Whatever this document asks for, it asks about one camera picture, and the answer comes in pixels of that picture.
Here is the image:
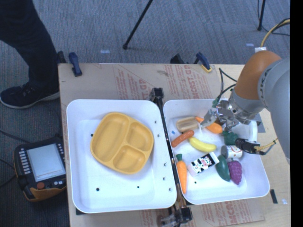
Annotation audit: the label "black cylinder on white bracket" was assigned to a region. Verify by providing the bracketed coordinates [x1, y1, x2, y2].
[235, 120, 261, 155]

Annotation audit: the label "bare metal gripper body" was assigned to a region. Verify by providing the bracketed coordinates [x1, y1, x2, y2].
[214, 99, 258, 128]

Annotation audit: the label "yellow divided plate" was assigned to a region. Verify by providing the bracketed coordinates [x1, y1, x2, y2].
[89, 111, 155, 175]

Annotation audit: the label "black block with wires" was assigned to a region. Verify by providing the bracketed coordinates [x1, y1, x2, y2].
[149, 87, 165, 103]
[173, 206, 193, 223]

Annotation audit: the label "black tripod leg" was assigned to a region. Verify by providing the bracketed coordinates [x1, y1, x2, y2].
[122, 0, 160, 50]
[257, 0, 268, 31]

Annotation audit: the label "green pepper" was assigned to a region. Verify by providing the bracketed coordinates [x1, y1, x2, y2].
[215, 154, 231, 182]

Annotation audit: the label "person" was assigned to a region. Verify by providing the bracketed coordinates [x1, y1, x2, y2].
[0, 0, 61, 110]

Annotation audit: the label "green broccoli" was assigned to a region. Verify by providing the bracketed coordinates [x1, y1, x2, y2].
[222, 131, 240, 146]

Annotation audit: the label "orange sausage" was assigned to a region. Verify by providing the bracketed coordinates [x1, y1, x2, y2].
[171, 129, 195, 148]

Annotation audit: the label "orange carrot green top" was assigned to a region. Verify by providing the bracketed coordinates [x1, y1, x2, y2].
[175, 153, 188, 195]

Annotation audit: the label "white plastic tray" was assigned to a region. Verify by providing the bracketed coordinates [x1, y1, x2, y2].
[163, 98, 271, 206]
[66, 99, 178, 214]

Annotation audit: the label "orange toy pepper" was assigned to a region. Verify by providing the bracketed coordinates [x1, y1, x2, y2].
[195, 116, 223, 135]

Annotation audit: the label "cow print milk carton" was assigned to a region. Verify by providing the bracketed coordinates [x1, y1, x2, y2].
[187, 151, 220, 177]

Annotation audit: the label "small white can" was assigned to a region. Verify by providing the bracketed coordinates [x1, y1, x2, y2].
[220, 145, 243, 160]

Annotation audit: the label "brown cardboard board red print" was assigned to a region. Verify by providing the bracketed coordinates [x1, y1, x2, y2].
[58, 63, 291, 227]

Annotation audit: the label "tan hot dog bun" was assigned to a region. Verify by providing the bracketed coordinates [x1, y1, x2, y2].
[176, 116, 200, 133]

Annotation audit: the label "purple grapes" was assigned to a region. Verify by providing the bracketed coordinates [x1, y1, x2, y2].
[227, 158, 243, 185]

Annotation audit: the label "yellow banana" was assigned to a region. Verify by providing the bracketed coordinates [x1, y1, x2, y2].
[188, 137, 217, 153]

